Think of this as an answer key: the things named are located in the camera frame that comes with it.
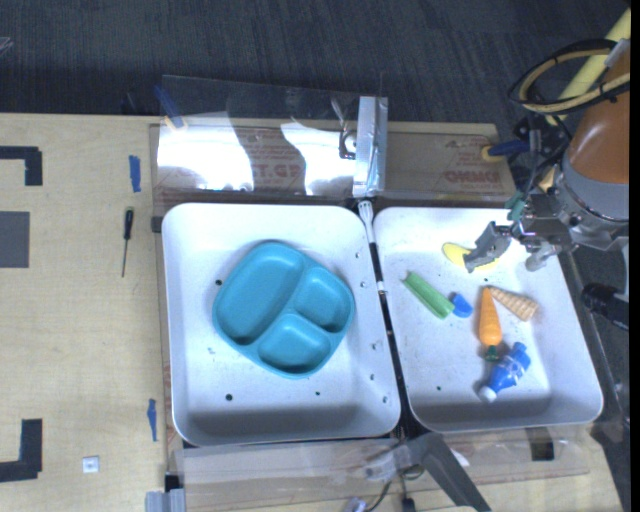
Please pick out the orange carrot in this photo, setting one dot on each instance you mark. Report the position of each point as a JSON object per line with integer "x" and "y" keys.
{"x": 489, "y": 320}

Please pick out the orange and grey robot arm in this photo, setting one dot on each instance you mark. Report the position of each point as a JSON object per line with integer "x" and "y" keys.
{"x": 600, "y": 145}

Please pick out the tan ice cream cone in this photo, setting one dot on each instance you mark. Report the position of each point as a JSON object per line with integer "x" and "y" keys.
{"x": 517, "y": 303}

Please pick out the black cylinder on white bracket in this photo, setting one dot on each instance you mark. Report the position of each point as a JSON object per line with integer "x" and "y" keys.
{"x": 602, "y": 304}

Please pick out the black screwdriver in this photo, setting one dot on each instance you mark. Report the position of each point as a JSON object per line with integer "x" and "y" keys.
{"x": 128, "y": 225}

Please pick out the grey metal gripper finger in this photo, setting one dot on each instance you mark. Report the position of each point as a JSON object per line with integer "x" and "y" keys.
{"x": 487, "y": 247}
{"x": 539, "y": 252}

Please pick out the small blue piece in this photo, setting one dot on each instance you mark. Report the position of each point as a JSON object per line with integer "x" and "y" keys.
{"x": 462, "y": 306}

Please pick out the white plastic tray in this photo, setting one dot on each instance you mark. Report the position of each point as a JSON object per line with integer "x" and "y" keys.
{"x": 440, "y": 360}
{"x": 200, "y": 400}

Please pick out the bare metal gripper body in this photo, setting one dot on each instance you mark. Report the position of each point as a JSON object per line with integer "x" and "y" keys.
{"x": 545, "y": 215}

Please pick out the green stick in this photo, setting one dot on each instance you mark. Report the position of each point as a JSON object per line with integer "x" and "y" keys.
{"x": 427, "y": 295}

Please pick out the yellow banana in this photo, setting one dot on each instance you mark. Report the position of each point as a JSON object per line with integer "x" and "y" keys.
{"x": 454, "y": 251}

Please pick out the blue and white bottle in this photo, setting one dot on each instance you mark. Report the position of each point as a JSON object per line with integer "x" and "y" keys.
{"x": 505, "y": 375}

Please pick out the blue divided plate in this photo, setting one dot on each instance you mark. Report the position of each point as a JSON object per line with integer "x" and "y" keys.
{"x": 260, "y": 295}

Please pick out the small white square block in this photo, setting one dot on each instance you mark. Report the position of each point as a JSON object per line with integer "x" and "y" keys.
{"x": 90, "y": 464}

